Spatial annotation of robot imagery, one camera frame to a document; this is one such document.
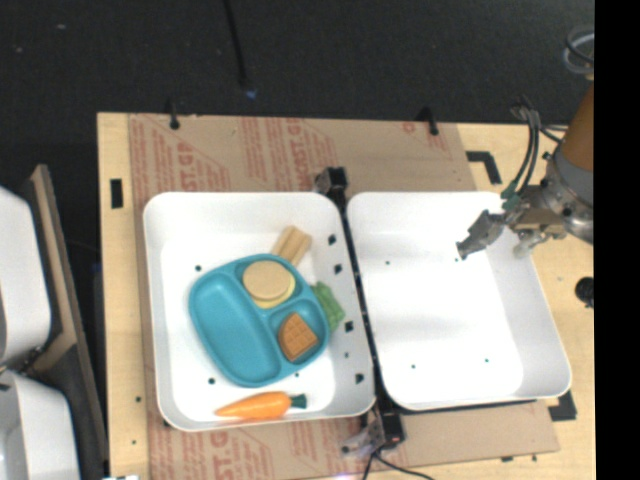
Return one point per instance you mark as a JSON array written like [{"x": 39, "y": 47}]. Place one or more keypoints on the white plastic tray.
[
  {"x": 180, "y": 368},
  {"x": 450, "y": 318}
]

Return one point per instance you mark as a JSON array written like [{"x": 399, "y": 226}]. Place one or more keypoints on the tan round biscuit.
[{"x": 267, "y": 280}]

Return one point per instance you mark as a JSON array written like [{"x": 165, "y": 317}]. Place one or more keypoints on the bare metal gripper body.
[{"x": 537, "y": 213}]

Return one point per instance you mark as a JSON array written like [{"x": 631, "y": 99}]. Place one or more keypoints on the blue divided plate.
[{"x": 230, "y": 323}]

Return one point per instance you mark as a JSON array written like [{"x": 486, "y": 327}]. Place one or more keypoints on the orange carrot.
[{"x": 255, "y": 406}]

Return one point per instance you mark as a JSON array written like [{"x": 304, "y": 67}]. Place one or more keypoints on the green lettuce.
[{"x": 331, "y": 305}]

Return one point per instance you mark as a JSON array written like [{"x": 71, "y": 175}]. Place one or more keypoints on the thin black rod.
[{"x": 361, "y": 288}]

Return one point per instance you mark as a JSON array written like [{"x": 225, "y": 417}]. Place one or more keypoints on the brown cardboard board red print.
[{"x": 280, "y": 153}]

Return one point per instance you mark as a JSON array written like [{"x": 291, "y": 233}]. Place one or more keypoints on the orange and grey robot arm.
[{"x": 580, "y": 138}]

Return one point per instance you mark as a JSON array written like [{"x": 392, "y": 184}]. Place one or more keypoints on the brown waffle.
[{"x": 297, "y": 337}]

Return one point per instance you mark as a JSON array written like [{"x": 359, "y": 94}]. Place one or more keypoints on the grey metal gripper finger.
[
  {"x": 484, "y": 228},
  {"x": 526, "y": 245}
]

